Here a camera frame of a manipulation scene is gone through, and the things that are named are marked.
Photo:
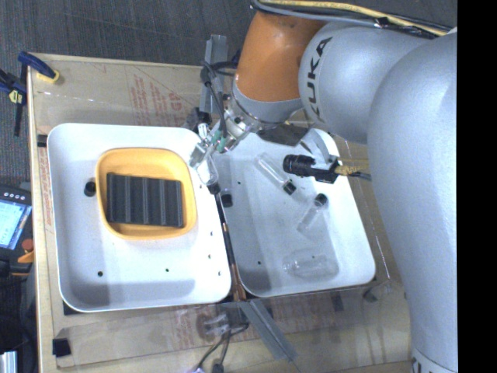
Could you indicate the yellow dish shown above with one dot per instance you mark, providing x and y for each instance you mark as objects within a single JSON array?
[{"x": 145, "y": 159}]

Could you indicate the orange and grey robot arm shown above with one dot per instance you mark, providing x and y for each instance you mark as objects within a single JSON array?
[{"x": 407, "y": 138}]

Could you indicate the white plastic tray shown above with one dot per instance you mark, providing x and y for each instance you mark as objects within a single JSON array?
[
  {"x": 268, "y": 239},
  {"x": 128, "y": 270}
]

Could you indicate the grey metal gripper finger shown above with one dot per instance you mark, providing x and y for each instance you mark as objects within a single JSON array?
[
  {"x": 196, "y": 156},
  {"x": 203, "y": 130}
]

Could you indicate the black cylinder on white bracket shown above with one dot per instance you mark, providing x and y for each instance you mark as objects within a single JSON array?
[{"x": 306, "y": 165}]

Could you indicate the black ribbed rack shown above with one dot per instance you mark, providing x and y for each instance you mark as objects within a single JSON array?
[{"x": 143, "y": 200}]

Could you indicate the clear bottle with black cap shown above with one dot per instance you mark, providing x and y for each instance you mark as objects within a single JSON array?
[
  {"x": 272, "y": 170},
  {"x": 312, "y": 214},
  {"x": 212, "y": 177}
]

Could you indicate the thin black rod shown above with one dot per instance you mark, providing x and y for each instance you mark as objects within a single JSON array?
[{"x": 228, "y": 239}]

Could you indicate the brown cardboard board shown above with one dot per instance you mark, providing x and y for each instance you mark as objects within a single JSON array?
[{"x": 116, "y": 88}]

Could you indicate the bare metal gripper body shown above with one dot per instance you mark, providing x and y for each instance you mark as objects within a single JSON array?
[{"x": 237, "y": 127}]

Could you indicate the small black cap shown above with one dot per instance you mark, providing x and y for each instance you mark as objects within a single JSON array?
[
  {"x": 89, "y": 189},
  {"x": 226, "y": 200}
]

